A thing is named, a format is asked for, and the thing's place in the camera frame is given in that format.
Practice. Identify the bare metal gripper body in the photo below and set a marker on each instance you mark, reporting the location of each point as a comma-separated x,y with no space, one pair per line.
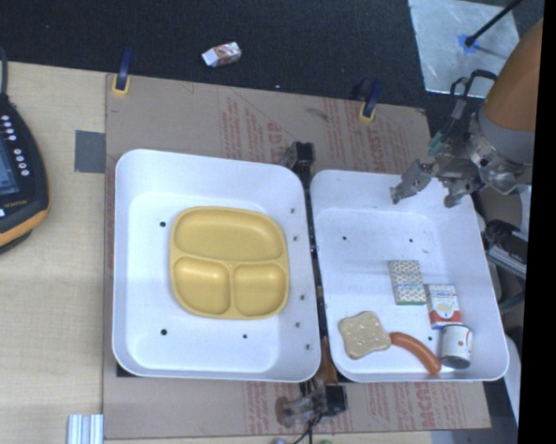
469,169

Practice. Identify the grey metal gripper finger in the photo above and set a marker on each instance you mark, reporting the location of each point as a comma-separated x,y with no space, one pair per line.
458,190
414,178

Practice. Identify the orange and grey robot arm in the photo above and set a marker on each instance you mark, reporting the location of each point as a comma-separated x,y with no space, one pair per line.
514,90

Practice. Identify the white plastic tray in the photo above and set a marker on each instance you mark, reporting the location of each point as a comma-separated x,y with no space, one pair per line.
146,302
364,268

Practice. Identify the green patterned white carton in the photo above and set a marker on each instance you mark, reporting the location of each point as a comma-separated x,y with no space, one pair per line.
406,283

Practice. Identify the red and white carton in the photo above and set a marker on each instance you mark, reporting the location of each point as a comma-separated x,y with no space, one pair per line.
444,306

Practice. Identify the thin black rod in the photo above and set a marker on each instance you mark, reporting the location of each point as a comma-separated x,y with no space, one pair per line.
314,265

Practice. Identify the white and orange can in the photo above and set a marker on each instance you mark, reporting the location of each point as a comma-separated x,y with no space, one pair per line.
457,344

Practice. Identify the orange sausage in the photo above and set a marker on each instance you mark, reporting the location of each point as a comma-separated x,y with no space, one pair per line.
418,349

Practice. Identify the beige bread slice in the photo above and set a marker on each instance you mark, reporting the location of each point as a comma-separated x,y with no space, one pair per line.
362,335

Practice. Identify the yellow divided plate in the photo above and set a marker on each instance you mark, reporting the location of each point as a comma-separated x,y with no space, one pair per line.
228,260

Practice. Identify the brown cardboard board red print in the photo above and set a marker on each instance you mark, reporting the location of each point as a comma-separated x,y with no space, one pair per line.
209,118

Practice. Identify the white and orange packet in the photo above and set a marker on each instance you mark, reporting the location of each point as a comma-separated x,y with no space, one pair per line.
222,53

